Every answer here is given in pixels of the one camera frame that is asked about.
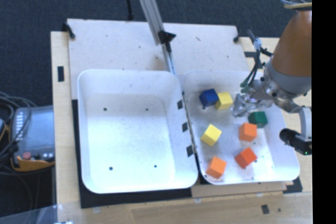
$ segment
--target yellow cube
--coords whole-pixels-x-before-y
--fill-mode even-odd
[[[217,142],[221,134],[222,131],[220,129],[210,124],[202,135],[201,141],[203,141],[208,146],[213,146]]]
[[[216,109],[228,109],[232,104],[233,100],[229,92],[218,93],[218,101],[215,103]]]

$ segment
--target orange cube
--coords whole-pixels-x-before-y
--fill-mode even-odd
[[[245,168],[250,163],[254,162],[257,159],[256,154],[251,150],[250,147],[247,147],[242,152],[240,152],[236,157],[236,162],[240,165],[241,168]]]
[[[239,139],[251,142],[257,137],[257,125],[253,123],[243,123],[239,127]]]
[[[214,178],[220,178],[225,171],[226,161],[214,156],[208,164],[206,173]]]

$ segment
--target white tray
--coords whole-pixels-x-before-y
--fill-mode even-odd
[[[262,129],[257,129],[257,138],[252,142],[240,141],[238,138],[238,128],[244,122],[248,122],[247,116],[234,118],[230,109],[217,110],[215,106],[203,109],[199,96],[204,90],[214,88],[216,92],[228,91],[234,100],[240,92],[240,83],[248,73],[191,72],[182,78],[201,174],[214,185],[287,181],[297,178],[300,172],[294,149],[285,145],[279,138],[280,131],[286,125],[281,110],[275,105],[260,110],[265,112],[268,124]],[[200,140],[210,123],[223,131],[212,147]],[[242,169],[234,157],[248,146],[258,158],[256,162]],[[213,156],[227,162],[225,172],[219,179],[205,173]]]
[[[87,70],[77,86],[82,180],[89,190],[130,193],[188,188],[196,182],[176,76]]]

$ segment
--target cube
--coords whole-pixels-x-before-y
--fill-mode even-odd
[[[226,164],[226,161],[214,156],[208,164],[206,173],[218,179],[224,174]]]
[[[250,147],[247,147],[238,155],[235,156],[236,162],[241,168],[246,168],[247,165],[254,162],[257,159],[256,154],[252,151]]]
[[[268,123],[264,111],[253,112],[248,116],[248,122],[257,125],[257,128],[263,128]]]
[[[201,141],[203,141],[208,146],[213,146],[219,139],[222,131],[216,126],[210,124],[201,136]]]
[[[207,106],[214,105],[218,101],[218,95],[214,89],[209,89],[203,91],[199,99],[201,100],[203,108],[206,108]]]
[[[239,139],[251,142],[257,137],[257,125],[253,123],[244,122],[239,127]]]
[[[217,95],[218,101],[215,103],[216,109],[228,109],[233,104],[233,100],[229,92],[220,92]]]

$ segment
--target green cube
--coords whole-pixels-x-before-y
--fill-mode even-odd
[[[266,114],[263,111],[253,112],[248,116],[248,122],[257,125],[257,128],[264,128],[268,123]]]

